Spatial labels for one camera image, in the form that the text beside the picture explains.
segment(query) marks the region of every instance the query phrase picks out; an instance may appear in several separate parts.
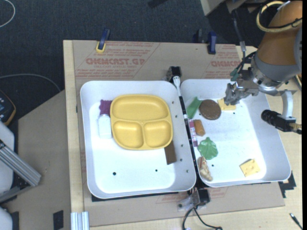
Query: table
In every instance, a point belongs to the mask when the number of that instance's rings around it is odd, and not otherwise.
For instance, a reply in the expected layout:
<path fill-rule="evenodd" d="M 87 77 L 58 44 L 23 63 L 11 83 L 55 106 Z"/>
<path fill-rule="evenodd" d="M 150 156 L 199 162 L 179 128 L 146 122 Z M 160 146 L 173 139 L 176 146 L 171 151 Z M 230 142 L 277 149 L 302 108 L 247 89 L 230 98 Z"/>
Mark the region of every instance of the table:
<path fill-rule="evenodd" d="M 197 50 L 206 50 L 205 44 L 171 44 L 161 43 L 163 49 L 168 52 L 175 52 L 180 47 L 184 54 L 184 48 L 195 47 Z M 66 93 L 66 111 L 67 111 L 67 135 L 69 152 L 69 170 L 70 170 L 70 188 L 71 188 L 71 211 L 83 212 L 83 185 L 80 159 L 80 144 L 78 117 L 76 113 L 76 85 L 74 71 L 73 41 L 64 40 L 64 68 L 65 68 L 65 93 Z M 301 91 L 295 80 L 291 80 L 287 86 L 289 90 L 298 90 L 294 95 L 293 116 L 297 122 L 301 123 Z M 280 98 L 268 96 L 268 101 L 272 110 L 282 112 L 282 100 Z M 286 149 L 296 182 L 294 190 L 286 192 L 284 207 L 265 208 L 249 211 L 237 211 L 221 214 L 210 214 L 202 216 L 204 221 L 210 225 L 222 226 L 223 229 L 295 229 L 298 226 L 290 218 L 289 213 L 293 213 L 302 224 L 302 137 L 295 133 L 280 132 L 281 139 Z M 91 227 L 93 230 L 118 230 L 118 229 L 181 229 L 182 218 L 170 218 L 161 220 L 141 221 L 127 224 L 117 224 L 108 226 Z M 192 229 L 204 229 L 203 224 L 196 216 L 190 216 L 186 221 L 186 226 Z"/>

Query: green object on floor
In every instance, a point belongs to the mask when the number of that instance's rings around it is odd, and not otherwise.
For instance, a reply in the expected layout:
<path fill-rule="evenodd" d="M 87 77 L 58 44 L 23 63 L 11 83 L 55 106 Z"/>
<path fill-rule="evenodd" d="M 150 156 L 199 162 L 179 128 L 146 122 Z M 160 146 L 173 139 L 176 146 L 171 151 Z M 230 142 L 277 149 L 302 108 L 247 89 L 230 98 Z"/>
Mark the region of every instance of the green object on floor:
<path fill-rule="evenodd" d="M 197 99 L 197 97 L 195 97 L 192 103 L 187 107 L 187 115 L 189 119 L 192 119 L 194 117 L 197 109 L 201 105 L 201 102 L 202 101 L 200 101 L 199 99 Z"/>
<path fill-rule="evenodd" d="M 215 158 L 218 154 L 216 144 L 207 137 L 205 140 L 202 140 L 197 147 L 201 155 L 205 157 L 206 160 L 211 160 Z"/>

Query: blue clip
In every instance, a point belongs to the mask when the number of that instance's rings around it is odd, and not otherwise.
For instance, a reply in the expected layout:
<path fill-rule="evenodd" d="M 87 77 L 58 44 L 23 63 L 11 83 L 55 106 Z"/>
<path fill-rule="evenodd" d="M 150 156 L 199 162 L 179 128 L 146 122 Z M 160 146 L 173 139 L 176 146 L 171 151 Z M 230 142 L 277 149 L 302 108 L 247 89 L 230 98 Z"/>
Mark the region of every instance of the blue clip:
<path fill-rule="evenodd" d="M 215 55 L 216 33 L 214 31 L 208 33 L 208 53 Z"/>
<path fill-rule="evenodd" d="M 110 36 L 110 29 L 105 28 L 103 33 L 102 33 L 102 37 L 100 39 L 100 42 L 97 43 L 96 46 L 96 52 L 101 54 L 104 52 L 105 48 L 106 48 L 106 44 L 105 41 L 109 39 Z"/>

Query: chocolate patty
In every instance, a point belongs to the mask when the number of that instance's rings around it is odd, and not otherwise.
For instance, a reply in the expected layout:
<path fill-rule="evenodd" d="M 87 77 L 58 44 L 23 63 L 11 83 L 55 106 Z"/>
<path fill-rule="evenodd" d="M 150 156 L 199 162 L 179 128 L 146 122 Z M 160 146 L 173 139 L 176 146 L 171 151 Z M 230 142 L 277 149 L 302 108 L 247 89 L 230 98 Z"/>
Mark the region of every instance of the chocolate patty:
<path fill-rule="evenodd" d="M 213 100 L 204 100 L 199 107 L 201 115 L 209 120 L 218 119 L 221 116 L 219 104 Z"/>

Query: yellow divided tray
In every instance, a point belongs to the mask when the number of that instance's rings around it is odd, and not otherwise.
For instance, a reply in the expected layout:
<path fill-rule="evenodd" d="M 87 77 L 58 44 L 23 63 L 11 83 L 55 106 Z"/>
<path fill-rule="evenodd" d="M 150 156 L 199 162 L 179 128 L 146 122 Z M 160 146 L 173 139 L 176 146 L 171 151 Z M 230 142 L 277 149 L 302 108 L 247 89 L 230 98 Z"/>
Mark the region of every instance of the yellow divided tray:
<path fill-rule="evenodd" d="M 114 140 L 125 149 L 160 149 L 172 141 L 170 111 L 166 102 L 158 96 L 118 96 L 112 101 L 110 118 Z"/>

